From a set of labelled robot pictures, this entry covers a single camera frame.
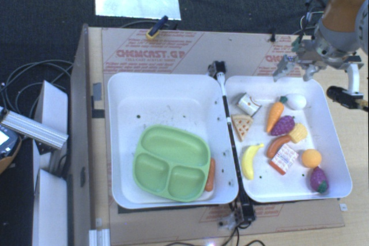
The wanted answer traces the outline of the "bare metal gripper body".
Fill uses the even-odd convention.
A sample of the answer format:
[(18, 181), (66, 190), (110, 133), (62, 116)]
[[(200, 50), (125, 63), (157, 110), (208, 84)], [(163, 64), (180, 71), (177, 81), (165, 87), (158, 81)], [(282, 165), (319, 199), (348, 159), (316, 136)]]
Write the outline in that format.
[(347, 53), (338, 50), (324, 39), (300, 40), (293, 43), (293, 51), (300, 65), (340, 67)]

